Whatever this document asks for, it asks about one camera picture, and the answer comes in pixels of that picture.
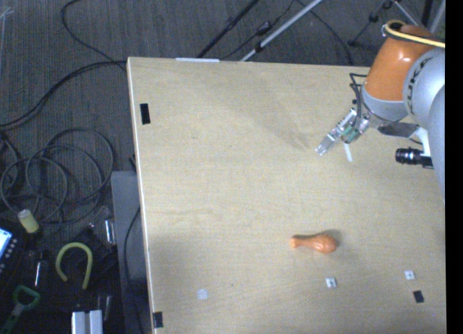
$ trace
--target wooden table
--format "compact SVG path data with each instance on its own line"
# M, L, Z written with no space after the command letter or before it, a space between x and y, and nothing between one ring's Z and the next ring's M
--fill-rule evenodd
M432 170L394 159L414 144L370 129L352 161L342 144L315 152L368 69L128 70L153 332L446 332L442 196ZM320 232L335 252L289 245Z

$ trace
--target screen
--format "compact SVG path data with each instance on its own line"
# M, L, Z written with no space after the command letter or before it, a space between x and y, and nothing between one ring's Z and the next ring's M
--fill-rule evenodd
M0 228L0 258L3 256L3 252L7 248L9 240L12 238L12 236L12 233Z

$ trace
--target black tape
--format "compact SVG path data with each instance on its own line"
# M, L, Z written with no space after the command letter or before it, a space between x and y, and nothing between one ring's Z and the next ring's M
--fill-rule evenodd
M417 303L423 303L425 301L425 297L422 296L421 291L414 291L413 296L415 296L415 301Z
M164 327L162 323L162 312L153 312L153 324L154 328Z
M148 107L148 104L140 104L140 112L142 114L142 124L149 124L151 123L150 120L150 109Z

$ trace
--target green tool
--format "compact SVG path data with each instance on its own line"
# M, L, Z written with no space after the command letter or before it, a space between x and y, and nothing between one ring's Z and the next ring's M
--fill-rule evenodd
M32 297L33 300L30 303L20 302L19 295L22 292ZM2 325L0 329L0 334L9 334L12 331L18 319L20 318L20 315L24 311L30 311L31 309L33 309L35 306L38 305L38 302L40 300L41 295L39 293L33 291L32 289L29 289L27 286L18 285L16 289L13 291L14 309L12 310L12 313L9 314L7 321L5 321L5 323Z

